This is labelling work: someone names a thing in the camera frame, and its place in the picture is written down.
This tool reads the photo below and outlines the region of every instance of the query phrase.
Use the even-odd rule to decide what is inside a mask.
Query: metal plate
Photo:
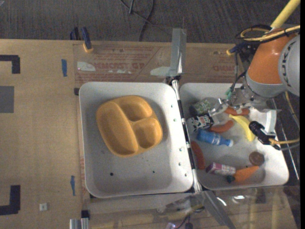
[[[180,88],[180,98],[183,104],[185,118],[190,118],[188,108],[205,97],[225,98],[224,93],[231,84],[224,83],[187,83]],[[261,113],[255,109],[250,110],[250,120],[256,120],[266,126],[266,113]],[[229,184],[222,176],[207,174],[204,170],[198,170],[198,179],[207,189],[238,189],[248,187],[267,187],[285,184],[289,179],[287,164],[282,151],[274,149],[270,145],[261,144],[257,138],[249,142],[245,138],[244,130],[239,124],[227,132],[221,134],[225,138],[233,139],[233,147],[213,146],[211,144],[196,141],[196,134],[190,134],[190,139],[196,141],[205,158],[208,166],[212,162],[221,163],[236,167],[237,169],[251,166],[249,155],[253,151],[264,154],[265,163],[249,179],[243,183]]]
[[[163,139],[134,157],[113,155],[96,124],[95,112],[111,99],[138,95],[155,111]],[[84,146],[85,182],[97,198],[178,193],[189,190],[193,176],[179,107],[172,87],[164,83],[90,82],[79,91]]]

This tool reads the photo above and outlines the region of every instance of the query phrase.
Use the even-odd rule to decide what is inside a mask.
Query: banana
[[[242,128],[245,131],[245,134],[246,134],[246,137],[247,137],[248,141],[252,142],[255,138],[255,135],[249,129],[250,121],[242,115],[231,115],[231,114],[229,114],[229,117],[234,119],[238,124],[240,124],[242,126]]]

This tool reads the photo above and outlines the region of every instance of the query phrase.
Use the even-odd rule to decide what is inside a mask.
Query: orange carrot
[[[228,131],[234,125],[233,120],[228,120],[224,125],[213,125],[209,130],[211,132],[222,133]]]
[[[197,159],[198,169],[204,170],[205,169],[205,160],[204,160],[204,156],[203,156],[201,148],[194,141],[191,141],[191,147],[192,147],[192,151],[194,152],[196,159]]]
[[[250,113],[250,110],[247,108],[235,110],[232,107],[227,107],[224,112],[231,115],[248,115]]]
[[[247,167],[244,169],[239,169],[233,176],[227,176],[227,181],[231,183],[232,181],[241,182],[247,180],[250,176],[257,171],[259,166]]]

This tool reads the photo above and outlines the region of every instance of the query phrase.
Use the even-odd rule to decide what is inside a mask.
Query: wooden surface
[[[21,73],[12,74],[11,63],[0,62],[0,85],[14,86],[15,90],[14,113],[0,113],[0,206],[9,203],[11,185],[21,186],[21,209],[18,214],[0,216],[1,229],[65,229],[69,227],[70,219],[81,217],[78,97],[73,92],[73,44],[79,43],[0,40],[0,54],[18,55],[21,64]],[[67,61],[67,77],[63,76],[62,59]],[[71,176],[75,176],[75,196]],[[278,198],[282,197],[285,200],[285,195],[280,193]],[[47,203],[48,210],[40,212],[40,203]],[[263,225],[267,228],[274,221],[295,228],[289,205],[285,203],[279,208],[281,210],[272,207],[268,213],[257,211],[255,220],[259,221],[265,215]],[[275,216],[274,211],[283,214]],[[90,223],[94,228],[165,228],[164,225],[172,220],[154,213],[128,211],[120,216],[93,215]],[[230,216],[234,222],[239,222],[249,220],[250,214],[250,211],[240,210]],[[211,215],[201,215],[194,217],[194,228],[202,225],[225,228],[218,227]],[[181,216],[173,220],[179,222]],[[245,228],[266,227],[248,225]]]

